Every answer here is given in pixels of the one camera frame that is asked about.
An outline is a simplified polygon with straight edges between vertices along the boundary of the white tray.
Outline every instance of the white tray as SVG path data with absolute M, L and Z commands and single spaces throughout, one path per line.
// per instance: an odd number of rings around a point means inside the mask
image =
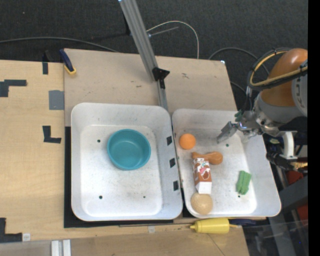
M 116 168 L 109 136 L 121 129 L 142 133 L 151 156 L 136 170 Z M 171 167 L 170 160 L 176 163 Z M 84 221 L 171 220 L 182 211 L 169 113 L 160 106 L 80 103 L 71 112 L 71 207 Z
M 172 115 L 176 152 L 182 181 L 185 205 L 197 218 L 215 217 L 272 217 L 281 210 L 281 201 L 270 163 L 266 159 L 266 148 L 262 136 L 257 135 L 242 143 L 242 133 L 237 131 L 228 140 L 217 144 L 216 138 L 228 121 L 235 119 L 233 111 L 178 109 Z M 182 149 L 179 138 L 191 133 L 196 145 L 190 150 Z M 206 154 L 219 151 L 223 162 L 210 164 L 212 175 L 212 211 L 208 215 L 198 214 L 191 206 L 191 197 L 196 192 L 192 152 Z M 251 173 L 249 191 L 245 195 L 236 192 L 239 171 Z

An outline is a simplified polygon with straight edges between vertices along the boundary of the brown and white carton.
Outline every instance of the brown and white carton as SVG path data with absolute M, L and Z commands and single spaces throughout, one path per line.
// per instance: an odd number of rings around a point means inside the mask
M 193 179 L 199 194 L 211 194 L 212 178 L 209 161 L 206 158 L 195 158 L 192 161 Z

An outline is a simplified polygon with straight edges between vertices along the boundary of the orange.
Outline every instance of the orange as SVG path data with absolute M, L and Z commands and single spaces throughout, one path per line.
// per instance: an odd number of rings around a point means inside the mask
M 181 135 L 179 144 L 184 150 L 190 150 L 196 145 L 196 138 L 191 133 Z

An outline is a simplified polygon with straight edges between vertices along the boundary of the yellow rolling pin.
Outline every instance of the yellow rolling pin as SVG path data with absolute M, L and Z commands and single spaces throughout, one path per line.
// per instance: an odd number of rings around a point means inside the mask
M 226 234 L 229 232 L 230 227 L 237 227 L 237 225 L 230 224 L 227 218 L 201 219 L 190 226 L 197 233 L 207 234 Z

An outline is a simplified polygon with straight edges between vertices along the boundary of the teal bowl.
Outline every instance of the teal bowl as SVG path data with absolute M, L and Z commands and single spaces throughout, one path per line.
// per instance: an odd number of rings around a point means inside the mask
M 114 132 L 106 147 L 111 162 L 124 171 L 141 168 L 149 161 L 151 155 L 147 138 L 133 129 Z

